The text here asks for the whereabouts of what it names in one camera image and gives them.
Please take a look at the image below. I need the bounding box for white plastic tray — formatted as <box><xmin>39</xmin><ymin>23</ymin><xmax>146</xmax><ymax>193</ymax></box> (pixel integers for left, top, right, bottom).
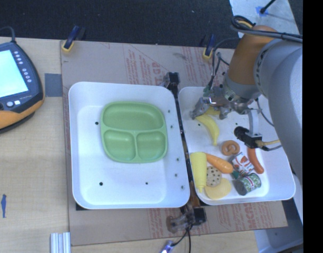
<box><xmin>68</xmin><ymin>81</ymin><xmax>191</xmax><ymax>210</ymax></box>
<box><xmin>178</xmin><ymin>86</ymin><xmax>296</xmax><ymax>206</ymax></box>

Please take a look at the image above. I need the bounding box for green label can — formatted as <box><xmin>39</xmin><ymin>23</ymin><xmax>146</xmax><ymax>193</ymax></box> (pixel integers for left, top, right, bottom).
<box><xmin>233</xmin><ymin>172</ymin><xmax>262</xmax><ymax>196</ymax></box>

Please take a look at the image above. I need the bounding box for thin black rod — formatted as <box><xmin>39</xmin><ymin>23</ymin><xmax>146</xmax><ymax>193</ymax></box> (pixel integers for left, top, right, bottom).
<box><xmin>172</xmin><ymin>87</ymin><xmax>198</xmax><ymax>208</ymax></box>

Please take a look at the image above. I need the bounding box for yellow banana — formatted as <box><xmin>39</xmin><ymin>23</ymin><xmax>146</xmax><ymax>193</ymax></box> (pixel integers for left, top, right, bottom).
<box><xmin>195</xmin><ymin>106</ymin><xmax>221</xmax><ymax>147</ymax></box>

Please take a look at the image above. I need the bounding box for brown speckled biscuit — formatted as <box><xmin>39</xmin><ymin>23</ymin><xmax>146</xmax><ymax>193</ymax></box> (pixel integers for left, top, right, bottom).
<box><xmin>205</xmin><ymin>166</ymin><xmax>222</xmax><ymax>188</ymax></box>

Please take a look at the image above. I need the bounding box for green divided plate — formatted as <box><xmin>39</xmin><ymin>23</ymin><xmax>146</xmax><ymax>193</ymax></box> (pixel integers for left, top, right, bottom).
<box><xmin>100</xmin><ymin>101</ymin><xmax>169</xmax><ymax>164</ymax></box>

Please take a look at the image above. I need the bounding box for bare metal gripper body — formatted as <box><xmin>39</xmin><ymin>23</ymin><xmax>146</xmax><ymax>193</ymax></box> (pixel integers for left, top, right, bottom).
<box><xmin>202</xmin><ymin>85</ymin><xmax>253</xmax><ymax>114</ymax></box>

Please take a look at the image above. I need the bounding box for red and white can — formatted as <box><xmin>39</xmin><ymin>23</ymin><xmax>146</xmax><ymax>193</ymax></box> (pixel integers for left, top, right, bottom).
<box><xmin>231</xmin><ymin>152</ymin><xmax>253</xmax><ymax>176</ymax></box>

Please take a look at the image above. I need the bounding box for yellow potato crisp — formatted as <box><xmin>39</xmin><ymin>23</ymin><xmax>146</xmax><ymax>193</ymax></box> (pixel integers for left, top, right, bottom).
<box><xmin>204</xmin><ymin>177</ymin><xmax>233</xmax><ymax>201</ymax></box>

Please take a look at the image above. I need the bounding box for black cylinder on white bracket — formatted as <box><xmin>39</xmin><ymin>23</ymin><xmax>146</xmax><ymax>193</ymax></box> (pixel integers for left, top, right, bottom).
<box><xmin>233</xmin><ymin>109</ymin><xmax>265</xmax><ymax>149</ymax></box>

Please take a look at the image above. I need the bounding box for orange sausage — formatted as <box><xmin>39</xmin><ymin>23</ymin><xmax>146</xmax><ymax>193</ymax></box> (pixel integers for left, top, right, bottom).
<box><xmin>246</xmin><ymin>146</ymin><xmax>265</xmax><ymax>174</ymax></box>

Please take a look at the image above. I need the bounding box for brown cardboard board red print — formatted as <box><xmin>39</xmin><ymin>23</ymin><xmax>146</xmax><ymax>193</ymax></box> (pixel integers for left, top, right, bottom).
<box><xmin>60</xmin><ymin>40</ymin><xmax>289</xmax><ymax>247</ymax></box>

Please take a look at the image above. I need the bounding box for yellow squeeze bottle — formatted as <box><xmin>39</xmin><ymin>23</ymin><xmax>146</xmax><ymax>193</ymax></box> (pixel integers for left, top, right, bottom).
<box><xmin>190</xmin><ymin>151</ymin><xmax>208</xmax><ymax>194</ymax></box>

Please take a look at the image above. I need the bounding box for orange carrot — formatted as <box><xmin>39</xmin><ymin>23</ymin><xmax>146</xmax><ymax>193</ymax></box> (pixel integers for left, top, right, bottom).
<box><xmin>205</xmin><ymin>153</ymin><xmax>241</xmax><ymax>179</ymax></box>

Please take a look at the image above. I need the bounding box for black block with thin wires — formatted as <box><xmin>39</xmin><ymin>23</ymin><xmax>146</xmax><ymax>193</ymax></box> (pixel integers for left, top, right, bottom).
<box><xmin>166</xmin><ymin>206</ymin><xmax>207</xmax><ymax>232</ymax></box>
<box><xmin>163</xmin><ymin>72</ymin><xmax>181</xmax><ymax>90</ymax></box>

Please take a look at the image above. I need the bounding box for brown pretzel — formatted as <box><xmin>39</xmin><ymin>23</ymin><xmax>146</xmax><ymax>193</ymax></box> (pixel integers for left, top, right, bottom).
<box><xmin>221</xmin><ymin>140</ymin><xmax>241</xmax><ymax>157</ymax></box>

